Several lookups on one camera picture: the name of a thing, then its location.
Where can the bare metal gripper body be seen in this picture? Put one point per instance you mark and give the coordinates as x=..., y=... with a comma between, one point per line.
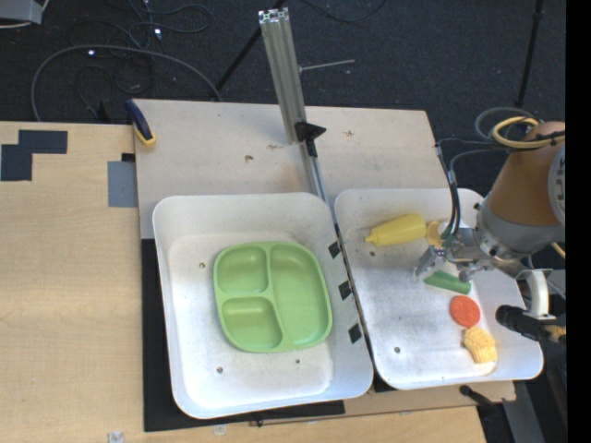
x=471, y=249

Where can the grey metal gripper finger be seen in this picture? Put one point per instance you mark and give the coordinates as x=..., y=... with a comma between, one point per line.
x=468, y=272
x=429, y=260

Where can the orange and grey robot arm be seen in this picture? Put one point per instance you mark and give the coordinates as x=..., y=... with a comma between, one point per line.
x=524, y=192

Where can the green toy cucumber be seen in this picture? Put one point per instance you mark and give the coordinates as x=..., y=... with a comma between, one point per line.
x=448, y=282

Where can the yellow banana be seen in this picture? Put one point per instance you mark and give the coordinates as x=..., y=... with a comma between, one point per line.
x=433, y=233

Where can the orange round biscuit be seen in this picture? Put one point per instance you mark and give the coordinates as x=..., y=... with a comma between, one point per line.
x=465, y=311

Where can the yellow mustard bottle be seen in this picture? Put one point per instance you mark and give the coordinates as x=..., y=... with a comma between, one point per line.
x=399, y=230

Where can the yellow toy cupcake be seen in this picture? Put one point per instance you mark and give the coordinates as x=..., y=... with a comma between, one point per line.
x=480, y=345

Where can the white plastic tray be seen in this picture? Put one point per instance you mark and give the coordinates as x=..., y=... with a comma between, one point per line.
x=194, y=293
x=406, y=330

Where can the green divided plate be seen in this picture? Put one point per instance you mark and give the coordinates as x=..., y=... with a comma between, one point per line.
x=295, y=293

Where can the pale wood board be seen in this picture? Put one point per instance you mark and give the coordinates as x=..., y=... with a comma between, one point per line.
x=208, y=155

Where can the black cylinder on white bracket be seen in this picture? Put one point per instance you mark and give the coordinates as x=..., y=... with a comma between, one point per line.
x=522, y=321

